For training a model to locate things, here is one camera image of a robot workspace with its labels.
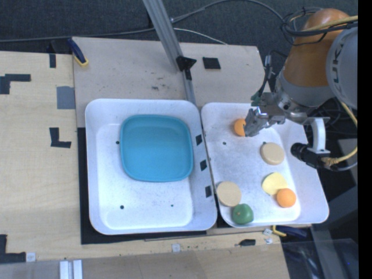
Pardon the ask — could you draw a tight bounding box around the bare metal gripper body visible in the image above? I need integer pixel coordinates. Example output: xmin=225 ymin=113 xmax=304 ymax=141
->
xmin=258 ymin=92 xmax=309 ymax=126

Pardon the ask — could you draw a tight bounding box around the orange toy fruit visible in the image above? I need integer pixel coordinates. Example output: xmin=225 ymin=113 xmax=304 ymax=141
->
xmin=234 ymin=118 xmax=248 ymax=137
xmin=276 ymin=188 xmax=297 ymax=209

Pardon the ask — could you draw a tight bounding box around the beige round biscuit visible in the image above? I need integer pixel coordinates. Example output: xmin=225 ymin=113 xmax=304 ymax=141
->
xmin=216 ymin=181 xmax=242 ymax=208
xmin=260 ymin=142 xmax=285 ymax=166

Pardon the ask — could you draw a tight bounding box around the white plastic tray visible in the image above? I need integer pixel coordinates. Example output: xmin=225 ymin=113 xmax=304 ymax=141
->
xmin=84 ymin=98 xmax=218 ymax=235
xmin=200 ymin=102 xmax=330 ymax=228

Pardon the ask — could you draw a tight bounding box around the yellow toy slice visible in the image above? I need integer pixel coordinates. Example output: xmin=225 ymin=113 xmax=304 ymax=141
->
xmin=261 ymin=171 xmax=288 ymax=197

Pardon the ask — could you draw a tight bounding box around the green toy fruit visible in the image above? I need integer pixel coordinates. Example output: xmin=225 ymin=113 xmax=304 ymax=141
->
xmin=231 ymin=203 xmax=255 ymax=226

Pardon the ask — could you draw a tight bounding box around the blue plate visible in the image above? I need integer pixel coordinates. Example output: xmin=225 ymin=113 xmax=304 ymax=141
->
xmin=119 ymin=114 xmax=194 ymax=183

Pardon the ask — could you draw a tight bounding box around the brown cardboard board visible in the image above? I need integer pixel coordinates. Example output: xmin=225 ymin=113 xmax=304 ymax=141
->
xmin=71 ymin=36 xmax=282 ymax=242

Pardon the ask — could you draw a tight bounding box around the black cylinder on white bracket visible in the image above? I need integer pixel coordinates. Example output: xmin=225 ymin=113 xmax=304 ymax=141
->
xmin=290 ymin=117 xmax=332 ymax=170

